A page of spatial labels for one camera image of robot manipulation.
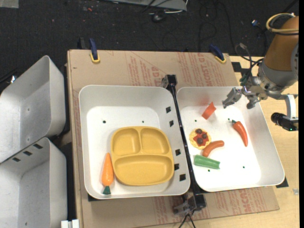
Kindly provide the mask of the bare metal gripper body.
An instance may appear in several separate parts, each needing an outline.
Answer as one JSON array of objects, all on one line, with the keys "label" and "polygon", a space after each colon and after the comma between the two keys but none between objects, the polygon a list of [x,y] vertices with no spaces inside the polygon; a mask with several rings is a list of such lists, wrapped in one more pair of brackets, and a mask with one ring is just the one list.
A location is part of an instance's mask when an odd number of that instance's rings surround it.
[{"label": "bare metal gripper body", "polygon": [[245,78],[241,82],[241,86],[243,87],[242,93],[250,102],[260,102],[268,98],[257,76],[250,76],[248,79]]}]

